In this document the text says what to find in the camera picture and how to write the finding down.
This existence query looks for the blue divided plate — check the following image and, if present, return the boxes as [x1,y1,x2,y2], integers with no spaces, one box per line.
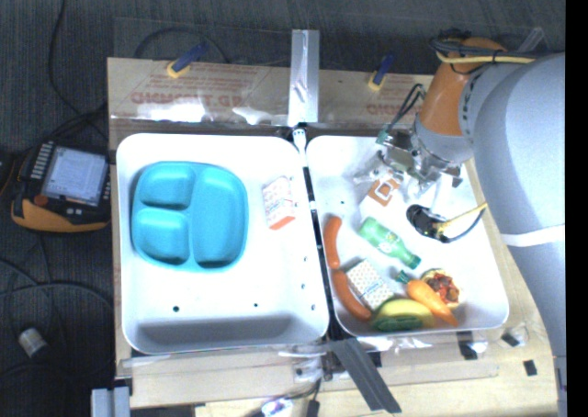
[130,161,250,274]

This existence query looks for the orange carrot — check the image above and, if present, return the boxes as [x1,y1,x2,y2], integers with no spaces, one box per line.
[395,270,460,328]

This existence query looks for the black cylinder on white bracket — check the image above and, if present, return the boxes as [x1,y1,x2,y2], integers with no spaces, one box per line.
[405,181,454,244]

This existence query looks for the white plastic tray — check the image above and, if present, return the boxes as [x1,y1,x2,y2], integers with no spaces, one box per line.
[115,132,331,355]
[305,134,510,339]

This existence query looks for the green toy vegetable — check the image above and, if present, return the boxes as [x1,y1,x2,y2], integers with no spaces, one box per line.
[370,315,424,332]

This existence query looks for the thin black and white rod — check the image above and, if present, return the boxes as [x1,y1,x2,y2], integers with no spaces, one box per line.
[292,128,334,339]

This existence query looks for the brown cardboard board red print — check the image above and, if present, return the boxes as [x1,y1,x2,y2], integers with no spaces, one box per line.
[106,56,560,410]

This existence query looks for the white dotted carton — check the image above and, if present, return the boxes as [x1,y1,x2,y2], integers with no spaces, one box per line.
[345,258,395,310]

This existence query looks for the orange and white packet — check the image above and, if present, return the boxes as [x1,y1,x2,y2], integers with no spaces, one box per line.
[366,175,401,208]

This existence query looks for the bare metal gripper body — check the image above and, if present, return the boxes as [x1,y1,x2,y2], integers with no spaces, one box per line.
[376,129,463,187]

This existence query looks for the yellow banana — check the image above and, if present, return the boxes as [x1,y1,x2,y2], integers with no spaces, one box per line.
[374,298,435,330]

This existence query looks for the green plastic bottle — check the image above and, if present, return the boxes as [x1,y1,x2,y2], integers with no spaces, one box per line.
[357,216,422,269]

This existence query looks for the orange and white carton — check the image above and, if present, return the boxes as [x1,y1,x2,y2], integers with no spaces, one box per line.
[261,175,298,231]

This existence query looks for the pizza slice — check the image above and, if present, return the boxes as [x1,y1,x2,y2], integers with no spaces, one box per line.
[420,267,461,306]

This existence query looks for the grey metal cylinder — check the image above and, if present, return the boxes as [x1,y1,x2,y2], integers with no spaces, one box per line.
[17,326,50,358]

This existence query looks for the red sausage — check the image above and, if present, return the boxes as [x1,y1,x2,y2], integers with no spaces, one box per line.
[331,269,372,321]
[323,215,345,270]

